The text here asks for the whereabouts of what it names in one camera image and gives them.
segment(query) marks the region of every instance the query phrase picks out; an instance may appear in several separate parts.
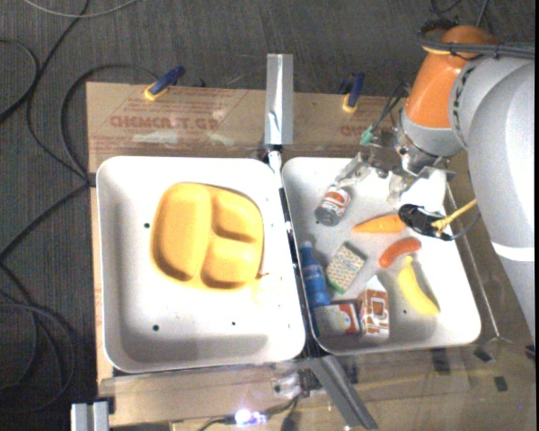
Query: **orange carrot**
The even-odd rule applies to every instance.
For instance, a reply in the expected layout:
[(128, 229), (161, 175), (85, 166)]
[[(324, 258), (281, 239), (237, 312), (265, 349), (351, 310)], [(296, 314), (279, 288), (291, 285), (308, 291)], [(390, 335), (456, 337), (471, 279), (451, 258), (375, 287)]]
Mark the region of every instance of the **orange carrot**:
[(353, 227), (356, 233), (399, 233), (407, 225), (397, 214), (381, 215)]
[(402, 254), (415, 252), (421, 249), (421, 241), (417, 238), (401, 238), (389, 246), (379, 258), (379, 266), (382, 268), (389, 267), (395, 259)]

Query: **light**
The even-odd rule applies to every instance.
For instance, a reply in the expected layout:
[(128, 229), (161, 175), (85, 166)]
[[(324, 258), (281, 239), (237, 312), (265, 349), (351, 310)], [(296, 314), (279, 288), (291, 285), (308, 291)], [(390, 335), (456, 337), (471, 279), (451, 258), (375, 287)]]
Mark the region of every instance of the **light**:
[(260, 425), (268, 422), (268, 417), (260, 412), (250, 412), (248, 409), (239, 409), (234, 415), (235, 424), (239, 427)]

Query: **dark floor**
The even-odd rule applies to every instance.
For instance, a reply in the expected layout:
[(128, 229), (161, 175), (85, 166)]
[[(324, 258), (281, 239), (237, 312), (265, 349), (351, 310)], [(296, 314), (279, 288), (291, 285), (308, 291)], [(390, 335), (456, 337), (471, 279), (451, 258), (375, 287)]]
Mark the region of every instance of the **dark floor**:
[[(70, 14), (86, 2), (31, 1)], [(91, 0), (85, 13), (127, 1)], [(388, 95), (413, 81), (424, 56), (416, 32), (427, 20), (479, 20), (485, 0), (441, 13), (456, 1), (144, 0), (77, 20), (0, 0), (0, 429), (68, 429), (70, 404), (96, 396), (89, 197), (60, 134), (64, 116), (85, 166), (83, 84), (63, 107), (81, 75), (103, 65), (159, 75), (182, 64), (181, 84), (264, 89), (266, 55), (291, 53), (298, 92), (334, 93), (343, 78), (363, 71), (365, 94)], [(534, 43), (535, 0), (490, 0), (482, 27), (506, 42)], [(12, 107), (34, 75), (22, 45), (43, 70), (30, 96)], [(151, 79), (127, 66), (87, 78)], [(21, 413), (28, 409), (38, 411)]]

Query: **banana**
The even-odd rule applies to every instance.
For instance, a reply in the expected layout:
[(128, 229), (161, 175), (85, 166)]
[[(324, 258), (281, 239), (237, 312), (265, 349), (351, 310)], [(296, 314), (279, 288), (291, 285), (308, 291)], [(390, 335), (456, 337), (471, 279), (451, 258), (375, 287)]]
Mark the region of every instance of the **banana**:
[(437, 316), (439, 309), (433, 303), (433, 301), (427, 297), (420, 288), (420, 285), (415, 277), (415, 271), (411, 262), (413, 259), (411, 256), (405, 258), (405, 265), (399, 272), (398, 280), (399, 285), (402, 288), (405, 298), (408, 302), (421, 314), (427, 314), (428, 316)]

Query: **blue bottle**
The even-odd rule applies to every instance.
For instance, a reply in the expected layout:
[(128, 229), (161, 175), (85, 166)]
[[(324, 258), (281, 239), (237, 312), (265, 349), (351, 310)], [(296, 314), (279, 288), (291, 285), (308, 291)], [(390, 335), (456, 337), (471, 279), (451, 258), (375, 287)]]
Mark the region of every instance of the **blue bottle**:
[(330, 304), (330, 296), (326, 291), (325, 275), (320, 262), (314, 257), (313, 246), (304, 242), (299, 250), (302, 261), (305, 293), (310, 309)]

